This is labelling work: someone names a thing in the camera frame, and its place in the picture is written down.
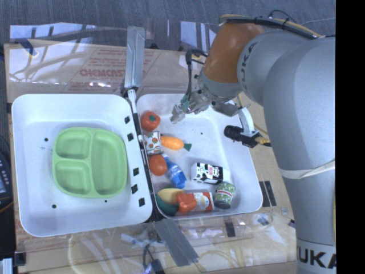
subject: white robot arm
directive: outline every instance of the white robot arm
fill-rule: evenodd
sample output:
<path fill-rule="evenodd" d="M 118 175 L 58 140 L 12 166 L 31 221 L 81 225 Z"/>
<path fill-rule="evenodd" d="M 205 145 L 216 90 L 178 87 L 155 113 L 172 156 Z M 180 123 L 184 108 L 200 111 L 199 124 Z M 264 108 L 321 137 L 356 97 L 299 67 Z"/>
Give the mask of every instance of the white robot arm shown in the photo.
<path fill-rule="evenodd" d="M 264 31 L 257 19 L 240 15 L 221 17 L 200 89 L 174 107 L 171 121 L 209 105 L 235 115 L 240 110 L 228 102 L 242 91 L 262 105 L 293 208 L 297 273 L 336 273 L 335 38 L 261 20 L 284 30 Z"/>

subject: blue bottle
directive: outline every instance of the blue bottle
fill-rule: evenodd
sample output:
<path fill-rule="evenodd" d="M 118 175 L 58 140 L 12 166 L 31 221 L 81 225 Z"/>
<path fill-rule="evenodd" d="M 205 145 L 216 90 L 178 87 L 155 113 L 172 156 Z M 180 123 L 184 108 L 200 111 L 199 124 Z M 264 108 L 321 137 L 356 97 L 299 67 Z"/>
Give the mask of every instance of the blue bottle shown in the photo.
<path fill-rule="evenodd" d="M 186 177 L 180 167 L 176 163 L 169 160 L 165 153 L 162 154 L 167 164 L 166 175 L 172 181 L 176 188 L 182 189 L 185 187 Z"/>

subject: small box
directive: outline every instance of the small box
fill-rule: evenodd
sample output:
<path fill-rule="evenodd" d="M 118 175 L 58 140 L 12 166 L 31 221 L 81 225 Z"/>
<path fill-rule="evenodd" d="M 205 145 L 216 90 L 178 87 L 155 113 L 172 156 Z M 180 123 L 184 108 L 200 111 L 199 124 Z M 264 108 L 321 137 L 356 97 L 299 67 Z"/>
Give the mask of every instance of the small box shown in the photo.
<path fill-rule="evenodd" d="M 220 166 L 207 163 L 195 163 L 191 168 L 191 181 L 218 185 L 230 178 L 230 172 Z"/>

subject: carrot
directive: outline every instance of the carrot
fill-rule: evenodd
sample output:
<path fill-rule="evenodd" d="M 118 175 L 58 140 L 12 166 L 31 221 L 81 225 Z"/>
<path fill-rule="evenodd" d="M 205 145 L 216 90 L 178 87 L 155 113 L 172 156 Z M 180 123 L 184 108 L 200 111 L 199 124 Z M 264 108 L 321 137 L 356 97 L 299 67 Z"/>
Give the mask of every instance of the carrot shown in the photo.
<path fill-rule="evenodd" d="M 180 138 L 172 136 L 160 136 L 161 145 L 173 150 L 180 150 L 185 148 L 190 151 L 192 148 L 191 144 L 185 144 Z"/>

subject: green divided tray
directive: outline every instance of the green divided tray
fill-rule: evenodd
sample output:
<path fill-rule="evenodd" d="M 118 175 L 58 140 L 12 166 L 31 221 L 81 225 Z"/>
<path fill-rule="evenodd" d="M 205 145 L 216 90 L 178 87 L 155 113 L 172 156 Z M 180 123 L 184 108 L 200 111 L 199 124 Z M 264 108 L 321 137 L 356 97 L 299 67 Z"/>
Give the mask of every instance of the green divided tray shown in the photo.
<path fill-rule="evenodd" d="M 52 169 L 57 187 L 73 196 L 108 198 L 127 184 L 123 139 L 108 130 L 74 127 L 55 140 Z"/>

